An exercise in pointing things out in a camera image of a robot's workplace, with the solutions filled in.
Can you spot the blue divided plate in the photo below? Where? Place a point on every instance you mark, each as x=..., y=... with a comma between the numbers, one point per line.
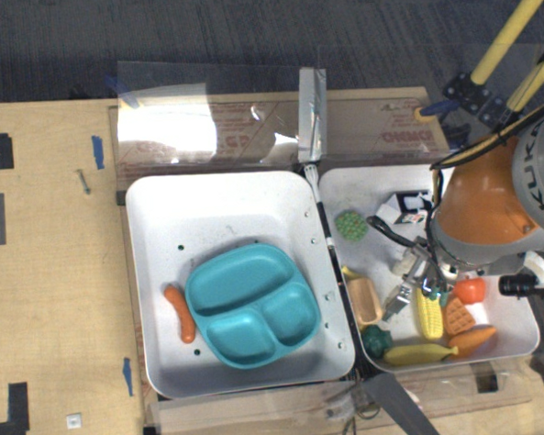
x=254, y=305

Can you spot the grey screw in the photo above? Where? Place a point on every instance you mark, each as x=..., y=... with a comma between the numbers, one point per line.
x=83, y=182

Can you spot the yellow banana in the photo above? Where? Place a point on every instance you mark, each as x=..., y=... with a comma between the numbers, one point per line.
x=418, y=354

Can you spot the green broccoli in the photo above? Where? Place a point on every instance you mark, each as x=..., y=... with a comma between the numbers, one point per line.
x=376, y=341

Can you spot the red bell pepper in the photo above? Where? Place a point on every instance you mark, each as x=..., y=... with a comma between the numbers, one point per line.
x=470, y=290

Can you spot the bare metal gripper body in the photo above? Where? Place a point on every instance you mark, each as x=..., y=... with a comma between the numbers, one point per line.
x=426, y=271

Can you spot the white plastic tray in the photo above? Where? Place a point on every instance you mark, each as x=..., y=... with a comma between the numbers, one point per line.
x=376, y=192
x=234, y=205

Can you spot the tan bread slice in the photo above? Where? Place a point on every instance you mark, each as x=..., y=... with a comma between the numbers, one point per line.
x=365, y=300

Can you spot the white carton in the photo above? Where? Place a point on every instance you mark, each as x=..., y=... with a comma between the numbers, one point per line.
x=404, y=206

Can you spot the orange sausage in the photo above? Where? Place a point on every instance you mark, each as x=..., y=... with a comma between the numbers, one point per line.
x=182, y=311

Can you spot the orange carrot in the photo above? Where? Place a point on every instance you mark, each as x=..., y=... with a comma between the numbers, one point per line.
x=472, y=340

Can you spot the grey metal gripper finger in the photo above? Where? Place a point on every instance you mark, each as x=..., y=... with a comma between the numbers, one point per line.
x=396, y=302

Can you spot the yellow corn cob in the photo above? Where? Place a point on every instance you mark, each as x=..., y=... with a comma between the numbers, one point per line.
x=429, y=315

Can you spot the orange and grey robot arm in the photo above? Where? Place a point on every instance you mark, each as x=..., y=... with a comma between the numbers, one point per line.
x=482, y=203

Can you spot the black cylinder on white bracket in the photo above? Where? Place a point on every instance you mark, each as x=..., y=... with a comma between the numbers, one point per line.
x=517, y=284

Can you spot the yellow wedge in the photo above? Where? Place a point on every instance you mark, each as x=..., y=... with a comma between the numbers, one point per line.
x=349, y=272

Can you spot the green grapes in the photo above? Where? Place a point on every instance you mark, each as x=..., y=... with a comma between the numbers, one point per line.
x=351, y=225

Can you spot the orange waffle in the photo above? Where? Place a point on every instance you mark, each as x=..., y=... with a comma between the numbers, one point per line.
x=458, y=316

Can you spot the yellow and black tripod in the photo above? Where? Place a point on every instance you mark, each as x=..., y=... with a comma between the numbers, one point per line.
x=509, y=32

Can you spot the small white square block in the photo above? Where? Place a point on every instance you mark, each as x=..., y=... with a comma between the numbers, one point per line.
x=74, y=421

